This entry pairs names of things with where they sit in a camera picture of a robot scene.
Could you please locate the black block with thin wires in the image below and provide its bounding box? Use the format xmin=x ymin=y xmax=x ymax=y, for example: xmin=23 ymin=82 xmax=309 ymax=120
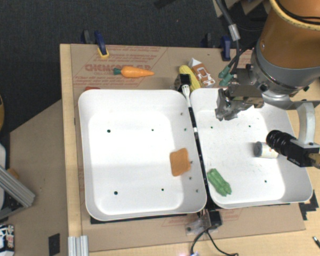
xmin=207 ymin=209 xmax=223 ymax=228
xmin=174 ymin=73 xmax=192 ymax=91

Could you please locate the orange biscuit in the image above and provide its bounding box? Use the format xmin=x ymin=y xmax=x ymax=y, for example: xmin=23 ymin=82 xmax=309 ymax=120
xmin=169 ymin=147 xmax=192 ymax=178

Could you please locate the yellow corn cob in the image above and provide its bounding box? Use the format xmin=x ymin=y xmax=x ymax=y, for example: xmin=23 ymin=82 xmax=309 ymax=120
xmin=178 ymin=65 xmax=202 ymax=91

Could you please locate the thin black and white rod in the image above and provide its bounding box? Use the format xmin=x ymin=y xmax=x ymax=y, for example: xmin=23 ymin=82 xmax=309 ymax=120
xmin=181 ymin=85 xmax=212 ymax=211

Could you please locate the orange carrot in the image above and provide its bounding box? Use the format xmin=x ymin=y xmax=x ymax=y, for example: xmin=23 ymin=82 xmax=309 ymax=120
xmin=113 ymin=66 xmax=155 ymax=79

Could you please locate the brown cardboard board red print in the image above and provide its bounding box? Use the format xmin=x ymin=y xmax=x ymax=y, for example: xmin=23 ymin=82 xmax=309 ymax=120
xmin=70 ymin=43 xmax=307 ymax=253

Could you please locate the black and white carton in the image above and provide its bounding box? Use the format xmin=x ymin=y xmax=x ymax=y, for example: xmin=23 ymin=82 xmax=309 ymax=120
xmin=0 ymin=223 xmax=15 ymax=256

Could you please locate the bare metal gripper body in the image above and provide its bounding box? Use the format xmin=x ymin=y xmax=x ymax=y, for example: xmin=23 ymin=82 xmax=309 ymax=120
xmin=227 ymin=65 xmax=297 ymax=109

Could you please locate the white can with grey lid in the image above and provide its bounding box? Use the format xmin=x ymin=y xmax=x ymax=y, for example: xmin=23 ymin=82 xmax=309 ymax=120
xmin=253 ymin=141 xmax=279 ymax=159

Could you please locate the orange and white carton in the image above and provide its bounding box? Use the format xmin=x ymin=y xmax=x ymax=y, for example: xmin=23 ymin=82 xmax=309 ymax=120
xmin=188 ymin=58 xmax=217 ymax=89

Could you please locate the white plastic tray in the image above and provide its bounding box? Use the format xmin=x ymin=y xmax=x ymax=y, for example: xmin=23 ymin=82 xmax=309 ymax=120
xmin=77 ymin=89 xmax=207 ymax=222
xmin=189 ymin=87 xmax=314 ymax=210

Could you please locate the green asparagus bundle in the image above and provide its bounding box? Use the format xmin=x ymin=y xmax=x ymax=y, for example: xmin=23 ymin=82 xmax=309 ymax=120
xmin=206 ymin=168 xmax=233 ymax=197

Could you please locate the black cylinder on white bracket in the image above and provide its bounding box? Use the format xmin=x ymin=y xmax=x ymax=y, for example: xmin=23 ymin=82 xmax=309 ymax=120
xmin=266 ymin=102 xmax=320 ymax=168

